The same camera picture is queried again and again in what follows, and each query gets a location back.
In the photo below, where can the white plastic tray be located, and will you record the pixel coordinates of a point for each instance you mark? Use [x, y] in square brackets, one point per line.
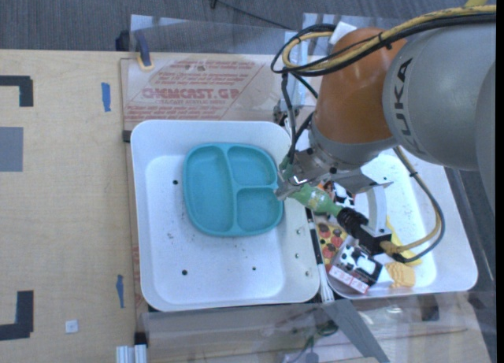
[445, 243]
[220, 267]

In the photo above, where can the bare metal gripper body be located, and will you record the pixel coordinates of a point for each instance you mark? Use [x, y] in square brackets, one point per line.
[319, 165]

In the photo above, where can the green bottle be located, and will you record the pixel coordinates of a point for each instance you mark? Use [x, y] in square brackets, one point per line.
[317, 200]

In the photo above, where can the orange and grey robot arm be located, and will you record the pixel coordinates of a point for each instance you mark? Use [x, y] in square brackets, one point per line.
[425, 90]

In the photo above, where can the black cylinder on white bracket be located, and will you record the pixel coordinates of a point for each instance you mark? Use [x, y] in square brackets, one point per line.
[374, 237]

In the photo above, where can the toy pizza slice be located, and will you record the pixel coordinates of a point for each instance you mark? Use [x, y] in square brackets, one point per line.
[330, 241]

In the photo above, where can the brown cardboard board red print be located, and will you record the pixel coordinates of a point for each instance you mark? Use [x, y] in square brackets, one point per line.
[197, 90]

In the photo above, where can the cow print carton red base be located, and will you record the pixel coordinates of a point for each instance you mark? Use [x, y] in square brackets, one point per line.
[356, 269]

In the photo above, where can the blue divided plate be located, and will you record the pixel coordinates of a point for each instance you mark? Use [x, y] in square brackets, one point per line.
[214, 188]

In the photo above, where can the thin black and white rod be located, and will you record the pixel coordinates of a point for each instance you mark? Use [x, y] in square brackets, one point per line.
[318, 251]

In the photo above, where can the yellow biscuit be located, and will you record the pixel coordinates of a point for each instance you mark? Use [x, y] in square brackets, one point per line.
[401, 275]

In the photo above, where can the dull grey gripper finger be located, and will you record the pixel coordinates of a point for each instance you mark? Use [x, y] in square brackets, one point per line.
[301, 180]
[283, 193]

